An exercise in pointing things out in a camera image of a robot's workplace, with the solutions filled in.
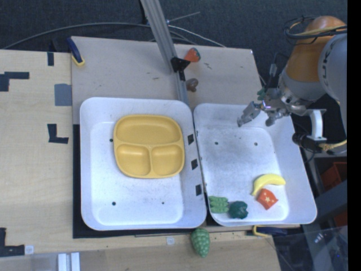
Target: yellow plate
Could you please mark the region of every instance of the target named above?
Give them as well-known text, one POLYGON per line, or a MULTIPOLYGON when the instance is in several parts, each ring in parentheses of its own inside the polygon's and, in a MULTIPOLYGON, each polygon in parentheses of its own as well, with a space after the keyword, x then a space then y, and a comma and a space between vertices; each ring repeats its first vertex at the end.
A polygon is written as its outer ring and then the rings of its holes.
POLYGON ((128 115, 116 123, 114 153, 121 172, 135 178, 165 178, 184 166, 178 123, 167 116, 128 115))

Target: wooden table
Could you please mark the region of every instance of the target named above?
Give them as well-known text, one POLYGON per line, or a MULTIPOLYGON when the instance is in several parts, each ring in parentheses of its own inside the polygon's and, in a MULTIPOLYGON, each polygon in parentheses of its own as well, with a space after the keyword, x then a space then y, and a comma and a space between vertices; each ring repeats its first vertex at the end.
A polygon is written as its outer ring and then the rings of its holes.
MULTIPOLYGON (((189 46, 177 47, 184 54, 189 46)), ((243 93, 234 103, 246 104, 254 100, 255 92, 261 85, 252 52, 216 48, 199 47, 199 50, 205 57, 210 53, 208 58, 215 59, 213 62, 217 62, 217 57, 230 53, 230 57, 238 62, 235 64, 238 69, 232 71, 227 67, 223 70, 228 80, 224 80, 226 84, 221 84, 222 93, 212 95, 210 102, 219 103, 221 97, 229 100, 227 88, 231 88, 232 84, 227 86, 227 81, 237 81, 242 73, 247 74, 247 78, 243 77, 243 84, 239 86, 243 93), (240 65, 243 58, 246 63, 240 65)), ((204 224, 203 227, 211 233, 212 242, 211 256, 207 259, 201 259, 193 252, 189 234, 73 239, 72 106, 56 106, 54 97, 55 85, 72 84, 71 56, 68 53, 48 56, 43 52, 1 50, 0 62, 0 75, 29 72, 29 79, 10 78, 8 91, 0 91, 0 227, 7 228, 6 245, 30 245, 35 253, 87 251, 82 253, 82 261, 88 258, 87 263, 84 261, 82 264, 89 266, 92 266, 91 258, 98 258, 95 261, 101 262, 99 252, 105 252, 102 254, 106 256, 108 266, 115 264, 116 254, 121 252, 129 254, 122 255, 122 258, 123 263, 129 262, 127 268, 130 270, 144 270, 144 262, 149 260, 150 265, 146 265, 149 270, 158 270, 161 260, 155 258, 163 255, 166 262, 175 262, 178 269, 174 270, 184 270, 183 263, 189 269, 202 266, 219 270, 224 264, 232 269, 232 265, 240 268, 241 264, 245 264, 252 266, 252 270, 279 270, 272 240, 246 236, 244 230, 250 229, 250 226, 229 229, 204 224), (69 138, 68 143, 49 142, 48 124, 56 124, 57 137, 69 138), (168 236, 173 237, 174 245, 167 245, 168 236)), ((209 69, 210 63, 209 60, 203 63, 202 69, 209 69)), ((187 78, 198 73, 200 81, 198 93, 190 93, 193 107, 206 102, 202 84, 205 79, 214 80, 221 70, 214 72, 215 76, 211 72, 202 76, 199 71, 196 67, 186 70, 187 78)))

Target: green toy vegetable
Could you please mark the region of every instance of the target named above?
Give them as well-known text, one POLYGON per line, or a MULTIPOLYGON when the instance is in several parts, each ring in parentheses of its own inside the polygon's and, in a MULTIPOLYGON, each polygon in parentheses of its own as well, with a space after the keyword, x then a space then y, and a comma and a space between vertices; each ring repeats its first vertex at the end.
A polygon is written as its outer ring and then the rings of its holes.
POLYGON ((197 228, 191 234, 194 250, 202 257, 207 257, 210 246, 209 233, 206 229, 197 228))
POLYGON ((248 215, 247 204, 243 201, 235 201, 230 205, 228 213, 232 218, 244 219, 248 215))
POLYGON ((208 197, 210 204, 210 211, 212 213, 227 213, 229 210, 228 199, 221 196, 208 197))

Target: toy sink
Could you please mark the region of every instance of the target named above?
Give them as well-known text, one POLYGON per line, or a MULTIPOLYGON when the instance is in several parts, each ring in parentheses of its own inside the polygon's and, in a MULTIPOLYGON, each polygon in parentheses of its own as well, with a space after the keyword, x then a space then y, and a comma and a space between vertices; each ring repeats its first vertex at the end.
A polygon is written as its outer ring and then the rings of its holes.
POLYGON ((186 229, 204 222, 189 106, 178 100, 89 98, 80 108, 80 139, 81 214, 90 228, 186 229))
POLYGON ((184 166, 178 123, 167 116, 124 116, 114 127, 114 153, 120 170, 135 178, 166 178, 184 166))
POLYGON ((246 105, 200 104, 194 123, 204 184, 208 198, 226 197, 229 203, 243 201, 248 207, 244 219, 228 213, 211 213, 223 226, 309 224, 317 209, 300 149, 292 142, 290 117, 266 126, 261 112, 253 121, 238 127, 237 118, 246 105), (279 174, 286 184, 267 185, 278 199, 266 210, 252 196, 253 182, 262 174, 279 174))

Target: yellow banana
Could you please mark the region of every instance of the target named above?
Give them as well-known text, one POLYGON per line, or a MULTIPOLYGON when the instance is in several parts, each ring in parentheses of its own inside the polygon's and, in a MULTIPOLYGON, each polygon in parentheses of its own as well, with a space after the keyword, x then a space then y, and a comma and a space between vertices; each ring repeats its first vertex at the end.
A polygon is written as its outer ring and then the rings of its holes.
POLYGON ((285 185, 286 181, 283 177, 278 174, 263 174, 253 182, 252 195, 256 193, 266 185, 285 185))

